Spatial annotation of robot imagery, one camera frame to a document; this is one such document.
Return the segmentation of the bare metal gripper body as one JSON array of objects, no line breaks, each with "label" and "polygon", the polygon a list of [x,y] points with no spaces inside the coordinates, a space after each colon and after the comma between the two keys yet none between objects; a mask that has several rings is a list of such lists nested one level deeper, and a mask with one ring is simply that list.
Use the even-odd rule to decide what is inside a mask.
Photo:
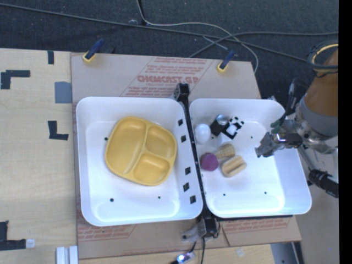
[{"label": "bare metal gripper body", "polygon": [[319,153],[333,153],[338,146],[328,144],[331,137],[313,129],[307,121],[278,119],[271,124],[272,152],[282,149],[297,149],[301,146]]}]

